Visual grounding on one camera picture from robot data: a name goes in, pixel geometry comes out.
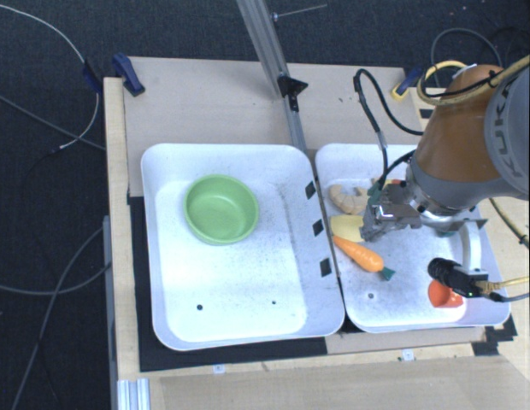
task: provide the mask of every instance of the white cable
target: white cable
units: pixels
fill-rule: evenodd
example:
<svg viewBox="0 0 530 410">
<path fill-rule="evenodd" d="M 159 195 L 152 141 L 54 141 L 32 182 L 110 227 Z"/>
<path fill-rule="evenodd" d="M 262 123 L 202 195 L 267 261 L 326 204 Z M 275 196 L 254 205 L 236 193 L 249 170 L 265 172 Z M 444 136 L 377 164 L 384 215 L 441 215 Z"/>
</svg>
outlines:
<svg viewBox="0 0 530 410">
<path fill-rule="evenodd" d="M 35 15 L 31 15 L 31 14 L 28 14 L 26 12 L 22 12 L 21 10 L 11 8 L 10 6 L 6 6 L 4 4 L 0 4 L 0 8 L 1 9 L 7 9 L 7 10 L 9 10 L 11 12 L 14 12 L 15 14 L 23 15 L 25 17 L 31 18 L 32 20 L 35 20 L 35 21 L 47 26 L 48 28 L 52 29 L 54 32 L 56 32 L 58 35 L 60 35 L 69 44 L 69 46 L 74 50 L 74 52 L 77 55 L 77 57 L 79 58 L 79 60 L 83 64 L 85 64 L 85 58 L 79 52 L 77 47 L 75 47 L 75 45 L 71 42 L 71 40 L 63 32 L 61 32 L 60 30 L 58 30 L 57 28 L 52 26 L 50 23 L 47 23 L 45 20 L 41 20 L 40 18 L 36 17 Z M 61 145 L 59 150 L 64 150 L 67 147 L 71 146 L 72 144 L 77 143 L 77 141 L 79 141 L 81 138 L 83 138 L 86 135 L 86 133 L 88 131 L 90 131 L 92 125 L 96 121 L 97 111 L 98 111 L 99 105 L 100 105 L 100 95 L 96 94 L 96 105 L 94 106 L 94 113 L 92 114 L 92 118 L 91 118 L 90 123 L 88 124 L 88 126 L 85 128 L 85 130 L 77 138 L 74 138 L 69 143 L 65 143 L 65 144 Z"/>
</svg>

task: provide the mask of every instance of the black floor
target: black floor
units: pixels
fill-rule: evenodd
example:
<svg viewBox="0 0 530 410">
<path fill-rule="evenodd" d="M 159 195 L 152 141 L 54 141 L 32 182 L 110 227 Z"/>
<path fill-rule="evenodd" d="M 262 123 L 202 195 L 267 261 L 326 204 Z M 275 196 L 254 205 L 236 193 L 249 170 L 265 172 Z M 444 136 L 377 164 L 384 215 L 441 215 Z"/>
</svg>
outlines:
<svg viewBox="0 0 530 410">
<path fill-rule="evenodd" d="M 501 63 L 530 53 L 530 0 L 267 0 L 288 62 L 426 66 Z M 181 57 L 254 61 L 234 0 L 0 0 L 65 34 L 100 78 L 111 58 Z M 491 52 L 485 39 L 496 48 Z M 71 133 L 87 126 L 95 94 L 74 49 L 47 26 L 0 8 L 0 96 Z M 102 108 L 86 137 L 104 146 Z M 0 100 L 0 284 L 53 290 L 66 265 L 108 214 L 106 156 Z M 98 234 L 64 287 L 103 266 Z M 32 369 L 49 296 L 0 290 L 0 410 L 109 408 L 103 278 L 60 295 Z M 17 391 L 24 384 L 20 399 Z"/>
</svg>

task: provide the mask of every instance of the blue clip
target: blue clip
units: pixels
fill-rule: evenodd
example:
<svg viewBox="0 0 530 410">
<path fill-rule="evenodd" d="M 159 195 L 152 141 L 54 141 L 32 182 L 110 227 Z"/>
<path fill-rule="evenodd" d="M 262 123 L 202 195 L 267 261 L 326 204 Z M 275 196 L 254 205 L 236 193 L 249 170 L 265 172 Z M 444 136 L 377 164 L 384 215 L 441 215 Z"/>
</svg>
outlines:
<svg viewBox="0 0 530 410">
<path fill-rule="evenodd" d="M 113 56 L 113 67 L 117 76 L 122 76 L 124 78 L 123 85 L 125 88 L 130 91 L 130 94 L 133 96 L 139 96 L 145 91 L 145 87 L 139 83 L 138 76 L 134 72 L 134 67 L 130 62 L 130 59 L 123 53 L 117 53 Z"/>
</svg>

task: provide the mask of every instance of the toy carrot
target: toy carrot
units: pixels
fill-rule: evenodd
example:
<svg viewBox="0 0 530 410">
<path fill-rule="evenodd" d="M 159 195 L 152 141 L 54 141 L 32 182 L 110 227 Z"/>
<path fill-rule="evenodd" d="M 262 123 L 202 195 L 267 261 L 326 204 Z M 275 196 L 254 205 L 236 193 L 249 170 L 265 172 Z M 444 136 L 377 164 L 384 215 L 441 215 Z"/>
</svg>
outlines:
<svg viewBox="0 0 530 410">
<path fill-rule="evenodd" d="M 382 257 L 373 250 L 335 235 L 333 243 L 362 269 L 368 272 L 380 272 L 387 281 L 392 278 L 394 271 L 385 267 Z"/>
</svg>

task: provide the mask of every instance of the black clip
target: black clip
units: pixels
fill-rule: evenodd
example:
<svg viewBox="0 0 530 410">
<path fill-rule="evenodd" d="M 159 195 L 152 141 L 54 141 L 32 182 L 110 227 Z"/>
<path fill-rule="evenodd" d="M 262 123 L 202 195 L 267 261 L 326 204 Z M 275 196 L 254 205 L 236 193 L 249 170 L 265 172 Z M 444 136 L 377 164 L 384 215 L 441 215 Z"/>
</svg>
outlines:
<svg viewBox="0 0 530 410">
<path fill-rule="evenodd" d="M 130 94 L 133 96 L 139 96 L 145 91 L 145 87 L 139 83 L 134 67 L 126 55 L 122 53 L 114 55 L 113 67 L 115 68 L 117 76 L 122 76 L 124 78 L 125 81 L 123 85 L 128 91 L 130 91 Z"/>
<path fill-rule="evenodd" d="M 290 76 L 281 74 L 277 80 L 280 88 L 280 94 L 283 97 L 288 96 L 290 102 L 290 109 L 299 112 L 299 105 L 297 105 L 297 95 L 301 93 L 309 84 L 301 82 L 301 80 L 292 79 Z"/>
</svg>

